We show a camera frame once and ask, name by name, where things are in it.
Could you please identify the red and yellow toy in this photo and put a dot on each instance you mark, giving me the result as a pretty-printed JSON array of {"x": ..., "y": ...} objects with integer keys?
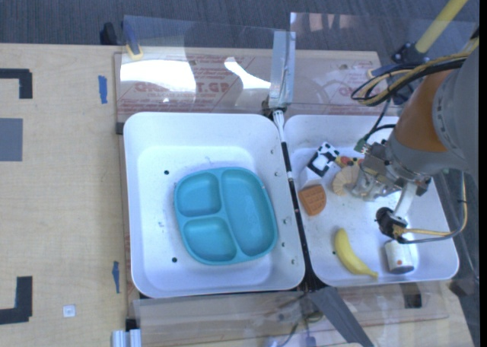
[{"x": 345, "y": 161}]

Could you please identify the yellow banana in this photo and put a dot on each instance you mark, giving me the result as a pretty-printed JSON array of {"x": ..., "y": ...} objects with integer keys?
[{"x": 349, "y": 252}]

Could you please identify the black cylinder on white bracket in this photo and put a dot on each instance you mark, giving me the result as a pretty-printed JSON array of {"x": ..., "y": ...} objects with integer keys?
[{"x": 390, "y": 221}]

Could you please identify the orange waffle biscuit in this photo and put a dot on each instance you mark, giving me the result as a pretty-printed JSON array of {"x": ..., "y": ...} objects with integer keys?
[{"x": 312, "y": 200}]

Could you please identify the white can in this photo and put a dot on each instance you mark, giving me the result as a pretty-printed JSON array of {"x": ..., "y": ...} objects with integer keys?
[{"x": 397, "y": 256}]

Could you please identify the blue divided plate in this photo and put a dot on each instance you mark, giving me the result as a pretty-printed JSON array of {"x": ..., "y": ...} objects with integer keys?
[{"x": 243, "y": 208}]

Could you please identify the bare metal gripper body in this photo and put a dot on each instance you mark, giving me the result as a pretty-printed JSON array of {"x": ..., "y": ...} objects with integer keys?
[{"x": 376, "y": 164}]

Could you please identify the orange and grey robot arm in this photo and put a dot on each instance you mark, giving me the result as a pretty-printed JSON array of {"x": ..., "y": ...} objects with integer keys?
[{"x": 449, "y": 117}]

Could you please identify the black and white carton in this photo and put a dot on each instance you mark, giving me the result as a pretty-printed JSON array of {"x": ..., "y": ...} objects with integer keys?
[{"x": 322, "y": 161}]

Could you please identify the white plastic tray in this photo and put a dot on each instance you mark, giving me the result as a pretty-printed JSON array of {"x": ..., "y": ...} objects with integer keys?
[
  {"x": 365, "y": 220},
  {"x": 152, "y": 193}
]

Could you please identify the tan croissant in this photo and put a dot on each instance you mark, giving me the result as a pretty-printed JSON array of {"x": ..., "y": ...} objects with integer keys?
[{"x": 344, "y": 182}]

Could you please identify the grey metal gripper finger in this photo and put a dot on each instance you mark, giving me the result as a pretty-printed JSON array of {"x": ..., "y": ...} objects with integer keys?
[
  {"x": 387, "y": 191},
  {"x": 360, "y": 187}
]

